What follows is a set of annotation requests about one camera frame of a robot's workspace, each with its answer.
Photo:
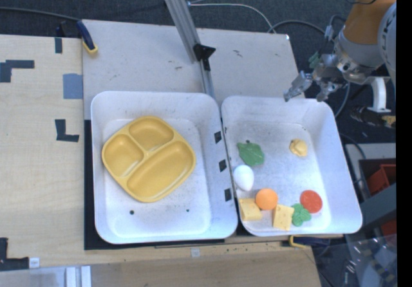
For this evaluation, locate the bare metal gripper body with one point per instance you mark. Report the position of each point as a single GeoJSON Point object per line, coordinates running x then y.
{"type": "Point", "coordinates": [347, 68]}

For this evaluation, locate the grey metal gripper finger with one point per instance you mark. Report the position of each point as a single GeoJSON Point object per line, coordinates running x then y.
{"type": "Point", "coordinates": [326, 90]}
{"type": "Point", "coordinates": [297, 85]}

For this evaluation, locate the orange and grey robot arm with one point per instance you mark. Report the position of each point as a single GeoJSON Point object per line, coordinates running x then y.
{"type": "Point", "coordinates": [365, 22]}

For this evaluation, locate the pale yellow lumpy toy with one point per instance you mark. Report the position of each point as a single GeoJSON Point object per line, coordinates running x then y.
{"type": "Point", "coordinates": [298, 147]}

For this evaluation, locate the green lettuce leaf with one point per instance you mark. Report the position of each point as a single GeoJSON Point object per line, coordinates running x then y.
{"type": "Point", "coordinates": [251, 153]}

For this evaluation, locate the white plastic tray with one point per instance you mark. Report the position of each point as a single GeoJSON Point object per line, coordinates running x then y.
{"type": "Point", "coordinates": [280, 170]}
{"type": "Point", "coordinates": [161, 218]}

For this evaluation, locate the red plastic bin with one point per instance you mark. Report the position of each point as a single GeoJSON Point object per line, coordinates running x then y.
{"type": "Point", "coordinates": [381, 179]}

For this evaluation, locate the white egg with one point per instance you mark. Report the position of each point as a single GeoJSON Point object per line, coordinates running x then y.
{"type": "Point", "coordinates": [244, 178]}

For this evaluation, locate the red tomato slice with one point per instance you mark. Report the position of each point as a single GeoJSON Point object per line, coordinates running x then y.
{"type": "Point", "coordinates": [311, 201]}

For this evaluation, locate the orange ball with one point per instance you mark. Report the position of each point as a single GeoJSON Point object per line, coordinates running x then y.
{"type": "Point", "coordinates": [266, 199]}

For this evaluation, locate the green broccoli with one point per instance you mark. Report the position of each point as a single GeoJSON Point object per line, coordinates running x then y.
{"type": "Point", "coordinates": [301, 215]}

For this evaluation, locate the yellow cheese wedge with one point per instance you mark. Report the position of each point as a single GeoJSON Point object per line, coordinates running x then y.
{"type": "Point", "coordinates": [282, 217]}
{"type": "Point", "coordinates": [250, 210]}

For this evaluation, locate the pale flat board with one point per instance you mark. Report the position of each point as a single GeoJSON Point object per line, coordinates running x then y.
{"type": "Point", "coordinates": [145, 57]}

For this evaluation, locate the yellow divided plate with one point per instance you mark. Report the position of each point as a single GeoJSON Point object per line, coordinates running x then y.
{"type": "Point", "coordinates": [151, 158]}

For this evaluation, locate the black cylinder on white bracket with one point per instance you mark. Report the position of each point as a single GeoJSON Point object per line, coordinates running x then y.
{"type": "Point", "coordinates": [380, 92]}

